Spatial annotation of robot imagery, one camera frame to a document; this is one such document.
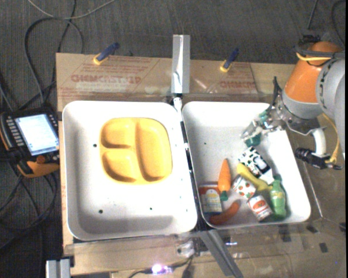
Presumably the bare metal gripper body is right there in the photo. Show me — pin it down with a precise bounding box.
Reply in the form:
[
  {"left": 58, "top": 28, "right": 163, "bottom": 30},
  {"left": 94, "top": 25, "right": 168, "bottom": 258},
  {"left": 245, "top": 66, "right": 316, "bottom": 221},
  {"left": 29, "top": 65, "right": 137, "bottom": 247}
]
[{"left": 254, "top": 106, "right": 295, "bottom": 133}]

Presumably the black and white carton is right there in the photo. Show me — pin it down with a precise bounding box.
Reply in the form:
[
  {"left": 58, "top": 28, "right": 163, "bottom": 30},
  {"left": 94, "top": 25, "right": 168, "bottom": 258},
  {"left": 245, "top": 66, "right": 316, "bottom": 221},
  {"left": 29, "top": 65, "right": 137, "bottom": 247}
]
[{"left": 238, "top": 145, "right": 276, "bottom": 182}]

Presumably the white plastic tray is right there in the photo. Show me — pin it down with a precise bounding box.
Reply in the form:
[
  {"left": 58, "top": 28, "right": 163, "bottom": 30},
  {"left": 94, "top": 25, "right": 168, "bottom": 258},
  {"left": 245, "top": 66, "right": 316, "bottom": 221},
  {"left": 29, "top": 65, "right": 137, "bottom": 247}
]
[
  {"left": 182, "top": 101, "right": 311, "bottom": 230},
  {"left": 61, "top": 100, "right": 198, "bottom": 242}
]

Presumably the yellow banana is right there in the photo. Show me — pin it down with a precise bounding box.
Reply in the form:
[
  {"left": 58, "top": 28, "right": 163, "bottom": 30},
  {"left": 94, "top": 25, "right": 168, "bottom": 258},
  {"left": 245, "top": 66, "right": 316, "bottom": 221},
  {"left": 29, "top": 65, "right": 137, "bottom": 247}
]
[{"left": 236, "top": 162, "right": 272, "bottom": 198}]

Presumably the orange carrot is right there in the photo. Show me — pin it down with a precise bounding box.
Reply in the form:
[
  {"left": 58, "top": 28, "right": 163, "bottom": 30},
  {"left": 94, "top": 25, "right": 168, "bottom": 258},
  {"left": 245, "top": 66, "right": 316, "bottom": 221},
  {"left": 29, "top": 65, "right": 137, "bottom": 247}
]
[{"left": 217, "top": 158, "right": 232, "bottom": 202}]

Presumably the white strawberry print cup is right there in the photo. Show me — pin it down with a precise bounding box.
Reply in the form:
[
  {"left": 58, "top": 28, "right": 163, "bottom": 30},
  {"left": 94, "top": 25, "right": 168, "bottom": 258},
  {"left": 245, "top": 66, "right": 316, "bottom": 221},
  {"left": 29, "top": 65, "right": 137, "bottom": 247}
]
[{"left": 231, "top": 174, "right": 257, "bottom": 200}]

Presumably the green bottle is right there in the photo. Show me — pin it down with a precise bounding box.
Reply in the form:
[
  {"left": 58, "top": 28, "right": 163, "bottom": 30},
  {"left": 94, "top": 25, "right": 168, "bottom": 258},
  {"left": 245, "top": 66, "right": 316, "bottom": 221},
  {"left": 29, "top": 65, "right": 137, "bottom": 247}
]
[{"left": 269, "top": 179, "right": 288, "bottom": 218}]

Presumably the red and white tomato can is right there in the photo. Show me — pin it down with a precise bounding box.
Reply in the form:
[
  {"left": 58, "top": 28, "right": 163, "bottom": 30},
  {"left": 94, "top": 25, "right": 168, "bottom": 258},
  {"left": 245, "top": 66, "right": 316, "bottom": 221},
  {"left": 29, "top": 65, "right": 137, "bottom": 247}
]
[{"left": 246, "top": 194, "right": 274, "bottom": 222}]

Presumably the white can with orange label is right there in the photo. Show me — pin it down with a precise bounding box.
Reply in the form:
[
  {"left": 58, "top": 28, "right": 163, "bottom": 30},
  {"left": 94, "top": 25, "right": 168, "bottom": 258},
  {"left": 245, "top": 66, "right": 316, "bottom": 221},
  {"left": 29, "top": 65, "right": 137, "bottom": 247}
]
[{"left": 198, "top": 181, "right": 224, "bottom": 215}]

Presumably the orange-brown sausage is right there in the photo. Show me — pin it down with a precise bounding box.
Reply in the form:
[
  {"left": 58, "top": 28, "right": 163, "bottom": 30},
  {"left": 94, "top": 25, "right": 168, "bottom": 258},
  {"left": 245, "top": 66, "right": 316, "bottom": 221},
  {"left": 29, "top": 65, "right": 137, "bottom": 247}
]
[{"left": 209, "top": 200, "right": 241, "bottom": 226}]

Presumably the yellow divided plate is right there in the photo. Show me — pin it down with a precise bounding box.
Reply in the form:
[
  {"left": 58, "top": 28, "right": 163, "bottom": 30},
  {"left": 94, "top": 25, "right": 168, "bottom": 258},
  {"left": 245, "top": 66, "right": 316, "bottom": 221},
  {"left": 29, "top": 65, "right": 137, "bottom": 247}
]
[{"left": 99, "top": 117, "right": 173, "bottom": 185}]

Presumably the brown cardboard board, red print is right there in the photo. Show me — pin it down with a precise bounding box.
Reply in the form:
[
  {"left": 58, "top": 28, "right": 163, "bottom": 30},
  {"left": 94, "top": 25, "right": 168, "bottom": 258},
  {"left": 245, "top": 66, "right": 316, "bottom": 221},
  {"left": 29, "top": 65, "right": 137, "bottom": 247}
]
[{"left": 55, "top": 52, "right": 325, "bottom": 275}]

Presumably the black cylinder on white bracket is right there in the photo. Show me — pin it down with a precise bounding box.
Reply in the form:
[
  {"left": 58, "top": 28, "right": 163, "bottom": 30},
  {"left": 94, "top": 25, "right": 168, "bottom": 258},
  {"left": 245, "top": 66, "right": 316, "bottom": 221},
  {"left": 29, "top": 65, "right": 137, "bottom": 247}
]
[{"left": 295, "top": 127, "right": 333, "bottom": 169}]

